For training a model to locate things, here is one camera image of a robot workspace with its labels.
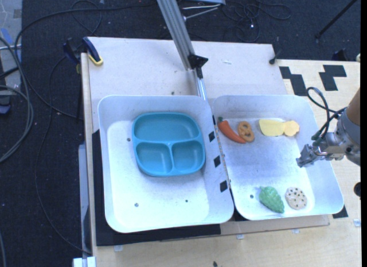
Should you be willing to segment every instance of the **aluminum rod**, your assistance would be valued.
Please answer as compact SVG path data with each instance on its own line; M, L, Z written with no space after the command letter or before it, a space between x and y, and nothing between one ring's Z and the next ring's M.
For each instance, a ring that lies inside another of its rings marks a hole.
M159 8L166 21L167 27L171 33L176 45L179 56L186 70L191 69L189 56L195 55L184 18L179 10L176 0L157 0ZM206 100L206 89L202 78L197 77L196 85L199 96Z

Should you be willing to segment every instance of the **pretzel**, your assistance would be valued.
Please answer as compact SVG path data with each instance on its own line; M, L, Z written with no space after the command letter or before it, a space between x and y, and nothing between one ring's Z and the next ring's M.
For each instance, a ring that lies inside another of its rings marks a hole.
M252 142L255 139L255 135L252 132L251 125L247 121L241 121L237 127L239 136L247 142Z

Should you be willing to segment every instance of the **toy food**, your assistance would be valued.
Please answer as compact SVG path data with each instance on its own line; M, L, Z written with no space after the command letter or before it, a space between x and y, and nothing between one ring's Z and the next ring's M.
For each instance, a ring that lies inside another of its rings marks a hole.
M296 210L307 206L307 197L299 187L287 188L286 201L292 209Z
M239 136L247 142L252 142L255 139L255 135L251 129L250 123L247 121L241 121L237 127Z
M259 125L265 136L281 136L284 133L284 122L281 121L260 119Z
M284 213L284 203L274 187L260 187L260 202L273 212Z
M283 133L286 136L294 136L299 131L299 125L294 120L277 121L271 119L259 120L260 130L265 136L281 136Z
M287 121L284 123L284 134L286 136L294 136L299 131L299 125L295 121Z
M219 130L227 136L230 140L238 142L240 144L245 144L246 141L240 137L237 133L235 133L232 128L230 127L227 120L223 120L222 117L218 118L218 124L217 124Z

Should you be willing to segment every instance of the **white tray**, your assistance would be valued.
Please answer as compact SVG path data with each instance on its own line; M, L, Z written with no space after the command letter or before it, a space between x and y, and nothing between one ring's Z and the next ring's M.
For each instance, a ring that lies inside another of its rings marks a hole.
M134 119L149 112L187 113L198 123L205 144L206 161L187 176L152 177L137 166L133 144ZM98 105L105 215L108 224L121 233L224 223L234 206L249 220L308 215L326 215L343 208L343 197L329 161L299 168L296 158L318 130L311 107L293 95L236 95L217 98L212 108L198 96L111 95ZM227 119L236 129L248 121L254 142L238 144L219 132L220 150L213 115ZM260 118L295 120L300 131L293 137L262 135ZM231 192L227 189L230 182ZM272 212L259 202L260 186L273 186L281 195L285 212ZM301 210L285 201L286 189L300 187L308 198Z
M198 123L205 165L186 176L152 177L137 166L132 144L134 119L148 112L180 112ZM227 174L220 158L212 112L198 96L111 95L98 105L105 215L121 233L226 222L233 215Z
M334 214L343 208L343 196L329 161L299 168L296 158L319 129L309 103L295 95L221 96L213 102L213 114L228 120L234 130L240 121L251 124L254 142L237 144L219 132L235 206L249 220ZM293 137L264 136L260 118L295 120L300 131ZM259 202L260 186L273 186L281 195L285 209L278 214ZM284 195L288 187L303 190L308 204L292 209Z

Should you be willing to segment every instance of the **black carpet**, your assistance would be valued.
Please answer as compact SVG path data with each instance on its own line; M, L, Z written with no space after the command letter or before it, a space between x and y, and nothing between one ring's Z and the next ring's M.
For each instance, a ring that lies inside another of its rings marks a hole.
M188 19L187 27L192 40L272 44L281 59L331 60L343 50L354 60L361 48L361 0L315 39L350 1L227 0L221 9ZM57 13L71 8L86 10ZM22 24L22 65L29 83L43 100L70 116L56 111L51 116L50 107L30 92L32 130L0 164L0 232L9 267L71 266L73 258L81 257L78 147L84 136L83 122L71 117L77 113L80 76L69 60L61 60L63 43L72 38L78 45L93 34L157 39L170 35L155 0L23 0ZM10 114L0 115L1 154L25 126L25 101L13 96L11 105ZM48 219L38 199L35 173Z

